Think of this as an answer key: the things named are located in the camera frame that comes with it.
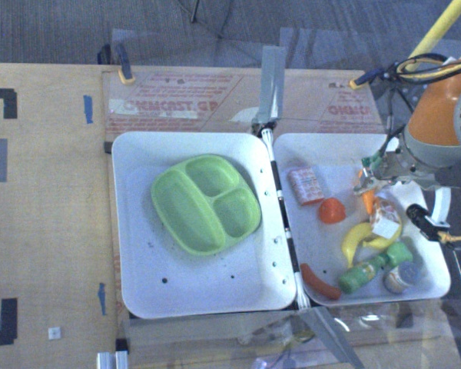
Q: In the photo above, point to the red sausage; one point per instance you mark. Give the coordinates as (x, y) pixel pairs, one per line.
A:
(319, 283)

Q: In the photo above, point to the white plastic tray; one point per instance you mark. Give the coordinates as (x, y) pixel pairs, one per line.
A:
(199, 283)
(322, 244)

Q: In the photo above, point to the small can with blue lid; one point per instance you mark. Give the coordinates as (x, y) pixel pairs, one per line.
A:
(403, 277)

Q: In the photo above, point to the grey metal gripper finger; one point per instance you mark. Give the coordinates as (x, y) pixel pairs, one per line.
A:
(363, 189)
(365, 174)

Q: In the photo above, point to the brown cardboard board red print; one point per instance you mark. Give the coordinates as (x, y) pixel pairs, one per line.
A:
(223, 94)

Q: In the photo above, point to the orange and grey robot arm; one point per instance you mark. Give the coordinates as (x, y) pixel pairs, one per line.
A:
(434, 117)

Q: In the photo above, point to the green divided plate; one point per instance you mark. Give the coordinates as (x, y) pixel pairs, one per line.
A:
(199, 210)

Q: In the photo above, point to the thin black and white rod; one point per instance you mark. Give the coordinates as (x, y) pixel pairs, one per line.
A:
(280, 194)

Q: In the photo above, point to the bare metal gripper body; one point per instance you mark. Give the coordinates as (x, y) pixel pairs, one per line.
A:
(397, 167)

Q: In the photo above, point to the orange rounded toy fruit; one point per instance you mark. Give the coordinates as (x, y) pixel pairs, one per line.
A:
(331, 210)

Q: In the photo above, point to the orange carrot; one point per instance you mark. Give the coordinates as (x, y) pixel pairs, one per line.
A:
(369, 203)

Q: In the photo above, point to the green bottle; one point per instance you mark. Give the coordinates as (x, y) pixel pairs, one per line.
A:
(359, 275)

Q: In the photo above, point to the white and orange packet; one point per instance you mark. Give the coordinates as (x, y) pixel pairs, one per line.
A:
(386, 217)

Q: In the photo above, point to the yellow banana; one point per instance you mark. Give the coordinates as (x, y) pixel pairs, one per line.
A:
(352, 240)

